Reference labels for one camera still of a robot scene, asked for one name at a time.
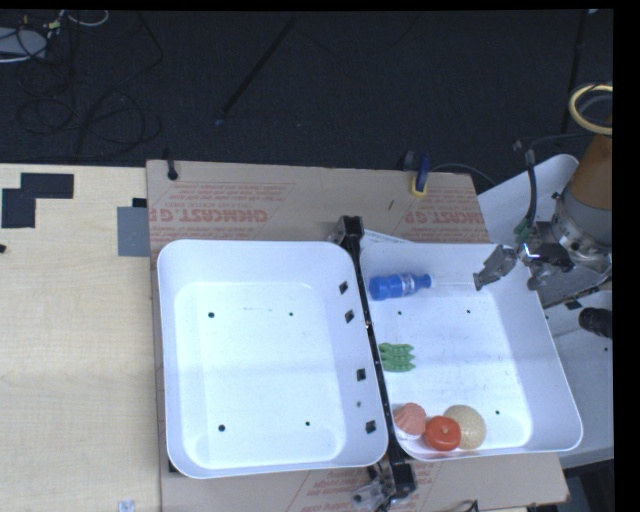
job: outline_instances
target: light wood surface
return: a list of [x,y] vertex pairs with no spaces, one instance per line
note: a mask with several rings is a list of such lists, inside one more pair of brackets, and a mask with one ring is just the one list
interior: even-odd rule
[[0,165],[72,173],[36,227],[0,229],[0,509],[160,510],[149,258],[119,257],[117,208],[143,168]]

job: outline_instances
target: blue plastic bottle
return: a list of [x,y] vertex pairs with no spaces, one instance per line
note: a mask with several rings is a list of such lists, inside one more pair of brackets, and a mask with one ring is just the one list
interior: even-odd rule
[[421,288],[431,287],[431,276],[417,276],[410,273],[373,277],[369,281],[369,293],[373,300],[385,300],[413,295]]

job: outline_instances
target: white tray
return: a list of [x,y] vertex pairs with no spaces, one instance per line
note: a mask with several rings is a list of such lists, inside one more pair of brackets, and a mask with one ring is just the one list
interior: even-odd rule
[[392,408],[406,402],[428,416],[466,404],[483,416],[487,436],[477,450],[439,452],[422,440],[399,440],[419,460],[564,451],[582,438],[582,423],[538,295],[520,262],[477,291],[473,273],[493,244],[374,243],[362,251],[366,283],[398,272],[431,274],[415,295],[374,301],[378,344],[408,343],[416,367],[384,372]]
[[349,254],[180,240],[158,257],[167,448],[193,478],[366,466],[388,432]]

